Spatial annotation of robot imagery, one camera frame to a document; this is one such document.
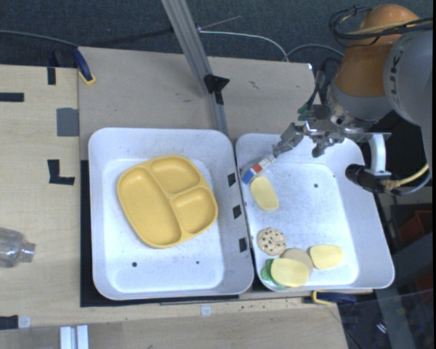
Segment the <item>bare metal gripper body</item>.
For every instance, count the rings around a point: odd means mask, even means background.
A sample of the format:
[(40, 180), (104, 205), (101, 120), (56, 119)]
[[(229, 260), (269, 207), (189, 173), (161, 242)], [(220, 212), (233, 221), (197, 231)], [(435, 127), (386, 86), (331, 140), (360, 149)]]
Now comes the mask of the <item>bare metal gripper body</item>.
[(362, 140), (368, 132), (368, 122), (348, 113), (340, 104), (313, 104), (304, 122), (304, 134), (312, 139)]

